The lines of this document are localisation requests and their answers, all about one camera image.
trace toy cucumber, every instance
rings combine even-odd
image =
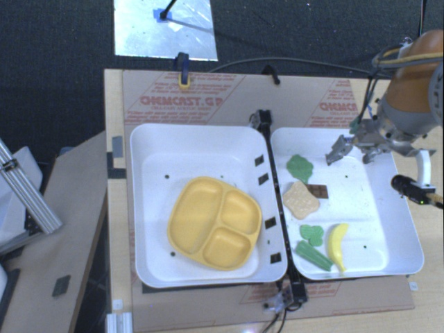
[[[306,241],[300,241],[298,243],[296,246],[296,254],[325,271],[332,270],[333,262],[317,249],[310,246]]]

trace yellow divided plate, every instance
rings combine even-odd
[[[212,268],[235,270],[255,247],[262,212],[248,194],[217,179],[185,185],[168,222],[168,239],[183,255]]]

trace wooden table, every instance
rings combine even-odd
[[[366,80],[350,80],[357,104],[361,105]],[[388,86],[380,81],[376,95],[381,97]],[[105,73],[105,94],[113,102],[106,104],[107,152],[112,152],[112,135],[123,134],[123,101],[121,71]],[[436,128],[426,139],[416,142],[416,147],[436,148],[432,157],[432,184],[436,192],[443,193],[443,129]],[[416,178],[416,162],[394,155],[399,173]],[[122,159],[114,159],[114,168],[124,168]],[[128,209],[125,179],[108,181],[108,210],[110,215],[111,297],[113,312],[131,312],[131,282],[128,234]],[[444,327],[444,266],[443,266],[443,211],[431,206],[409,203],[418,236],[425,254],[421,272],[412,275],[410,282],[417,284],[413,292],[416,308],[406,311],[386,311],[373,314],[331,316],[325,318],[293,319],[285,323],[283,332],[440,332]],[[193,328],[183,332],[261,332],[266,323],[246,323],[206,328]],[[278,330],[279,322],[271,330]]]

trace metal profile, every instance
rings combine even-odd
[[[1,139],[0,174],[45,234],[51,234],[62,225]]]

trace toy banana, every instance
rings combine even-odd
[[[348,223],[341,223],[336,225],[328,237],[328,256],[339,267],[339,270],[343,273],[345,267],[342,261],[342,248],[341,242],[348,229]]]

